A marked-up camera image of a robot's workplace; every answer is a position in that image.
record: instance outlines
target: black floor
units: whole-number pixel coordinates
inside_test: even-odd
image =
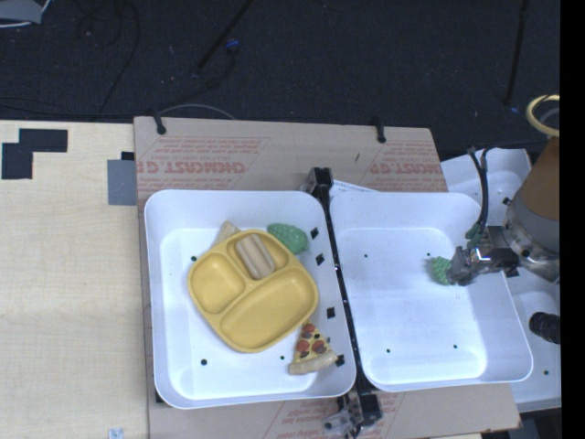
[[[524,110],[559,94],[560,0],[53,0],[0,23],[0,119],[378,116],[430,128],[445,159],[540,151]]]

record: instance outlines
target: black hook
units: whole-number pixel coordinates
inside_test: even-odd
[[[166,134],[166,127],[163,125],[163,120],[161,119],[161,115],[158,113],[156,108],[153,108],[153,118],[154,122],[156,123],[156,132],[159,135]]]
[[[384,126],[382,125],[380,118],[377,115],[375,115],[374,117],[372,117],[372,120],[369,121],[368,125],[372,125],[372,126],[376,127],[376,131],[378,132],[377,140],[380,143],[385,143],[386,137],[384,136]]]

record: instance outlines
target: pizza slice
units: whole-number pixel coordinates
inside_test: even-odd
[[[327,339],[310,320],[307,320],[301,328],[301,335],[294,348],[292,363],[289,364],[289,374],[315,372],[336,361],[337,355]]]

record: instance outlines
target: yellow plate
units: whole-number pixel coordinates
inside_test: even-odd
[[[254,280],[236,243],[258,234],[275,270]],[[216,333],[237,351],[262,351],[294,331],[317,307],[319,293],[304,265],[263,230],[229,236],[197,259],[187,276],[193,302]]]

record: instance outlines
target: cardboard sheet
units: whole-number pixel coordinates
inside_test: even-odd
[[[150,433],[156,438],[326,437],[335,399],[265,402],[178,410],[157,402],[144,239],[144,203],[165,188],[297,190],[312,167],[334,179],[380,191],[447,191],[431,132],[386,127],[387,141],[363,125],[134,119],[141,232],[144,337]],[[516,429],[519,415],[507,384],[405,393],[378,392],[383,417],[360,437],[416,438]]]

